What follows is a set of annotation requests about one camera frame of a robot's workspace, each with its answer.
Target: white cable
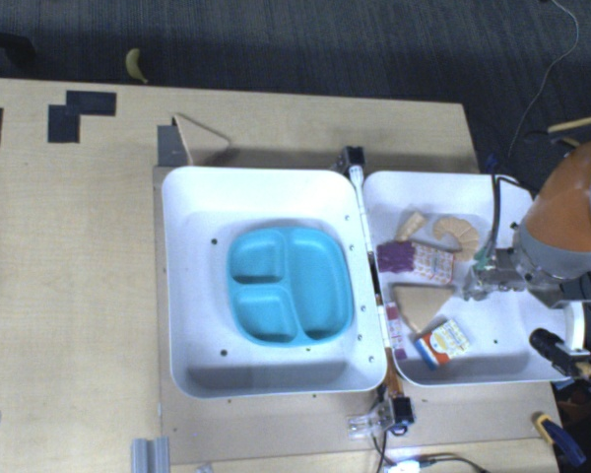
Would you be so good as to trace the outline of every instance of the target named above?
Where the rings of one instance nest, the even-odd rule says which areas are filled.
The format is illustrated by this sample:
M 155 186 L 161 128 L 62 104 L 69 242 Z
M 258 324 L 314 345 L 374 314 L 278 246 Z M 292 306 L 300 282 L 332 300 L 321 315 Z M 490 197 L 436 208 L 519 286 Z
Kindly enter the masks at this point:
M 372 238 L 370 237 L 370 226 L 367 222 L 367 211 L 365 210 L 365 202 L 363 201 L 363 169 L 359 165 L 352 165 L 348 169 L 348 173 L 357 194 L 357 205 L 359 206 L 359 213 L 361 215 L 361 225 L 363 227 L 363 234 L 365 235 L 365 249 L 367 253 L 372 253 Z
M 569 54 L 571 54 L 573 52 L 573 49 L 576 48 L 576 46 L 578 45 L 578 42 L 580 41 L 580 25 L 578 24 L 578 20 L 576 19 L 576 17 L 573 15 L 573 13 L 571 11 L 569 11 L 567 8 L 563 7 L 557 0 L 551 0 L 551 1 L 554 5 L 556 5 L 559 9 L 561 9 L 563 12 L 565 12 L 573 20 L 573 23 L 575 24 L 575 40 L 573 41 L 573 45 L 566 52 L 564 52 L 558 58 L 556 58 L 550 64 L 548 69 L 545 71 L 545 76 L 543 76 L 543 82 L 541 83 L 541 88 L 539 88 L 538 93 L 532 98 L 532 101 L 530 101 L 530 104 L 528 105 L 528 107 L 523 112 L 523 115 L 521 116 L 521 120 L 519 121 L 519 125 L 516 127 L 516 131 L 514 132 L 514 137 L 512 138 L 512 141 L 510 142 L 510 147 L 508 149 L 508 156 L 507 156 L 508 159 L 510 159 L 510 156 L 512 154 L 512 149 L 514 148 L 514 144 L 517 141 L 517 139 L 519 138 L 519 133 L 521 132 L 521 126 L 523 126 L 523 122 L 525 121 L 525 118 L 528 116 L 528 112 L 530 111 L 532 106 L 534 106 L 534 103 L 536 103 L 537 100 L 539 99 L 539 97 L 541 96 L 541 93 L 543 92 L 543 89 L 545 88 L 545 85 L 548 82 L 548 78 L 550 77 L 550 72 L 552 72 L 552 69 L 560 61 L 562 61 L 564 58 L 566 58 Z

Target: black cable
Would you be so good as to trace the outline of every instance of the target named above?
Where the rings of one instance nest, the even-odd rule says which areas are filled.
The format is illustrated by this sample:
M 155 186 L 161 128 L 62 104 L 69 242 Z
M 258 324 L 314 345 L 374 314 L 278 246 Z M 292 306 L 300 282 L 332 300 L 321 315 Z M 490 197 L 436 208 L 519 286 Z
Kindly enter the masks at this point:
M 418 459 L 418 461 L 421 465 L 421 468 L 427 468 L 437 462 L 458 461 L 458 462 L 464 462 L 464 463 L 472 466 L 478 473 L 491 473 L 488 469 L 483 468 L 482 466 L 480 466 L 476 462 L 473 462 L 473 461 L 466 459 L 464 457 L 460 457 L 458 455 L 446 455 L 446 456 L 428 455 L 428 456 L 420 457 Z
M 492 257 L 496 248 L 496 238 L 499 233 L 499 224 L 501 222 L 501 183 L 507 182 L 508 184 L 515 185 L 521 189 L 526 189 L 516 180 L 504 177 L 502 175 L 496 176 L 491 175 L 492 178 L 492 230 L 491 236 L 486 244 L 486 250 L 484 257 Z
M 376 405 L 379 405 L 385 399 L 385 393 L 387 392 L 387 385 L 381 383 L 378 387 L 376 387 L 376 399 L 372 402 L 372 406 L 367 411 L 368 413 L 374 410 Z
M 582 280 L 584 279 L 584 277 L 580 277 L 580 279 L 578 279 L 578 286 L 580 287 L 580 294 L 582 295 L 583 299 L 587 299 L 587 293 L 584 290 L 584 285 Z M 586 310 L 589 311 L 589 313 L 591 313 L 591 304 L 587 304 Z
M 523 112 L 523 115 L 521 116 L 521 119 L 519 120 L 519 124 L 516 127 L 516 131 L 514 132 L 514 137 L 512 137 L 512 140 L 510 141 L 510 147 L 508 148 L 508 154 L 507 154 L 508 160 L 510 160 L 510 157 L 512 156 L 512 149 L 514 148 L 514 144 L 516 143 L 517 139 L 519 138 L 519 134 L 521 132 L 521 127 L 523 126 L 523 123 L 525 122 L 525 119 L 527 118 L 528 113 L 530 112 L 530 109 L 538 101 L 539 97 L 541 96 L 541 93 L 545 89 L 545 86 L 547 85 L 548 78 L 550 77 L 550 73 L 552 72 L 552 69 L 558 63 L 560 63 L 564 58 L 566 58 L 569 54 L 571 54 L 573 52 L 573 50 L 577 47 L 578 42 L 580 41 L 580 25 L 578 24 L 577 18 L 573 15 L 573 13 L 571 11 L 569 11 L 564 6 L 562 6 L 558 0 L 551 0 L 551 1 L 554 5 L 556 5 L 559 9 L 561 9 L 563 12 L 565 12 L 573 20 L 573 23 L 575 25 L 575 39 L 573 41 L 573 45 L 567 51 L 565 51 L 563 54 L 561 54 L 558 58 L 556 58 L 550 64 L 548 69 L 545 71 L 545 75 L 543 76 L 543 81 L 541 81 L 541 87 L 539 88 L 539 91 L 532 98 L 532 100 L 530 101 L 530 103 L 526 107 L 525 111 Z
M 465 462 L 466 464 L 469 464 L 470 466 L 473 466 L 473 468 L 475 468 L 478 473 L 490 473 L 490 471 L 488 469 L 483 468 L 482 466 L 480 466 L 479 464 L 470 461 L 468 459 L 465 459 L 464 457 L 443 457 L 440 459 L 435 459 L 435 462 L 447 462 L 447 461 L 458 461 L 458 462 Z
M 378 466 L 376 466 L 376 473 L 381 471 L 381 467 L 383 466 L 383 461 L 387 463 L 388 466 L 396 466 L 396 463 L 390 459 L 389 457 L 385 456 L 385 447 L 387 446 L 387 432 L 383 433 L 383 442 L 381 443 L 381 447 L 378 446 L 378 442 L 376 441 L 375 437 L 372 437 L 372 441 L 374 443 L 374 448 L 380 454 L 378 459 Z
M 523 137 L 521 137 L 521 140 L 526 143 L 532 143 L 533 140 L 530 138 L 531 135 L 542 135 L 544 137 L 550 136 L 550 134 L 544 130 L 530 130 L 525 135 L 523 135 Z

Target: banana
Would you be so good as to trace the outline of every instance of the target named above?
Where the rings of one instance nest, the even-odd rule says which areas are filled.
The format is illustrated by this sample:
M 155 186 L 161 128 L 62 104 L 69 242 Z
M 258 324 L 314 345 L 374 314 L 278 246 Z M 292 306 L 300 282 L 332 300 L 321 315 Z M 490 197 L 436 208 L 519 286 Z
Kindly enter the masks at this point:
M 127 69 L 129 77 L 142 81 L 145 84 L 148 84 L 149 81 L 145 78 L 142 71 L 140 70 L 140 67 L 138 66 L 139 59 L 140 49 L 131 49 L 127 53 L 127 56 L 125 56 L 125 68 Z

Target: small box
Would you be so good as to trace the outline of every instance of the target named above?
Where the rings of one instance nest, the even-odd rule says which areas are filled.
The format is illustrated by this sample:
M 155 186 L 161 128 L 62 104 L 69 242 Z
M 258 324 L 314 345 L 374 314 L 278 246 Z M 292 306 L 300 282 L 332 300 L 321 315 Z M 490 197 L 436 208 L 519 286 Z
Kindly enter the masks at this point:
M 471 346 L 468 338 L 453 319 L 447 320 L 423 335 L 415 345 L 432 370 L 466 353 Z

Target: white plastic tray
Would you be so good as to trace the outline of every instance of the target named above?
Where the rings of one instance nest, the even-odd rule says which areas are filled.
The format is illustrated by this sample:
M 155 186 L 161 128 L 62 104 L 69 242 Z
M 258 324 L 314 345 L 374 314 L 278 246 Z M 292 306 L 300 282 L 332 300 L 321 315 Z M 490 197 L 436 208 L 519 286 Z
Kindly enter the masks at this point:
M 164 181 L 170 368 L 179 389 L 201 398 L 362 391 L 386 360 L 360 213 L 352 185 L 331 171 L 181 168 Z M 354 318 L 339 338 L 272 347 L 237 330 L 227 283 L 230 244 L 251 230 L 302 226 L 342 247 Z
M 483 243 L 493 217 L 487 175 L 378 172 L 364 185 L 372 244 L 388 241 L 415 210 L 430 222 L 415 239 L 434 243 L 432 223 L 441 216 L 469 220 Z M 163 187 L 170 369 L 179 389 L 201 398 L 257 394 L 370 390 L 386 371 L 383 336 L 375 303 L 360 212 L 352 185 L 320 170 L 211 169 L 172 171 Z M 531 205 L 529 194 L 502 185 L 499 246 L 511 244 L 511 222 Z M 266 227 L 302 226 L 330 235 L 342 247 L 354 296 L 354 320 L 339 338 L 315 346 L 258 345 L 236 329 L 230 313 L 226 262 L 240 235 Z M 458 264 L 453 284 L 461 288 L 471 263 Z M 407 282 L 380 275 L 383 297 Z M 528 293 L 494 293 L 482 302 L 451 298 L 432 322 L 455 319 L 471 351 L 431 371 L 402 326 L 408 358 L 399 369 L 421 385 L 560 379 L 529 345 L 543 327 L 565 336 L 565 316 Z
M 480 246 L 493 222 L 489 175 L 381 171 L 367 178 L 363 196 L 373 246 L 393 239 L 399 225 L 417 210 L 429 222 L 412 239 L 442 248 L 455 248 L 455 241 L 433 238 L 432 225 L 440 217 L 454 216 L 471 222 L 480 233 Z M 501 184 L 497 246 L 511 246 L 510 225 L 520 223 L 531 204 L 529 193 L 508 183 Z M 564 312 L 548 309 L 527 292 L 492 293 L 484 301 L 465 302 L 459 290 L 472 264 L 456 262 L 452 284 L 458 292 L 431 322 L 436 326 L 446 319 L 455 319 L 470 340 L 470 352 L 432 371 L 413 345 L 416 335 L 403 324 L 408 358 L 398 364 L 401 373 L 420 385 L 561 379 L 551 363 L 530 346 L 528 338 L 539 327 L 564 338 Z M 392 273 L 381 273 L 379 278 L 387 301 L 393 300 L 394 284 L 413 281 Z

